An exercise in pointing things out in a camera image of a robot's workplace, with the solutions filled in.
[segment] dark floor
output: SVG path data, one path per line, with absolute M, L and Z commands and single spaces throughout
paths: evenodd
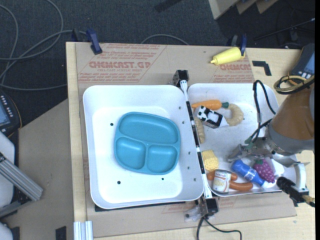
M 190 45 L 225 46 L 234 35 L 247 35 L 247 47 L 300 49 L 315 42 L 315 23 L 300 26 L 293 35 L 289 31 L 256 40 L 254 38 L 288 28 L 315 17 L 315 0 L 279 0 L 260 14 L 256 5 L 239 15 L 230 8 L 214 20 L 208 0 L 182 0 L 158 12 L 156 6 L 166 0 L 0 0 L 0 58 L 17 58 L 46 37 L 60 31 L 86 31 L 93 28 L 100 42 L 141 43 L 155 34 L 178 37 Z M 12 53 L 16 27 L 18 42 Z M 38 53 L 55 38 L 26 55 Z M 42 55 L 11 61 L 0 59 L 0 87 L 15 101 L 25 125 L 67 98 L 65 86 L 51 90 L 29 90 L 65 85 L 65 42 L 71 34 L 62 34 L 53 48 Z M 156 37 L 151 44 L 180 45 L 169 37 Z

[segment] blue plate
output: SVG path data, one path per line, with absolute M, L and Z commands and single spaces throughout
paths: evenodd
M 180 143 L 180 132 L 173 121 L 154 114 L 130 112 L 117 124 L 114 155 L 128 170 L 164 175 L 176 167 Z

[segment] toy sausage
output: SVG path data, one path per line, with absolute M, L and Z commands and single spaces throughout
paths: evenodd
M 208 172 L 206 174 L 206 178 L 208 179 L 208 181 L 213 181 L 214 178 L 215 178 L 215 170 L 214 171 L 211 171 L 211 172 Z M 238 175 L 236 173 L 231 173 L 231 180 L 232 181 L 236 181 L 238 179 Z
M 249 191 L 252 189 L 254 185 L 251 182 L 245 182 L 245 183 L 237 183 L 234 181 L 230 181 L 229 188 L 233 190 L 238 190 L 238 191 Z

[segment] blue clamp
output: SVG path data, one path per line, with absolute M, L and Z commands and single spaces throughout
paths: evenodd
M 101 54 L 102 49 L 101 49 L 99 42 L 98 42 L 97 33 L 92 28 L 88 28 L 86 30 L 86 36 L 88 38 L 88 41 L 92 43 L 91 49 L 92 49 L 93 53 L 95 55 Z
M 247 35 L 243 34 L 241 36 L 241 43 L 240 43 L 241 56 L 245 55 L 246 46 L 247 46 Z

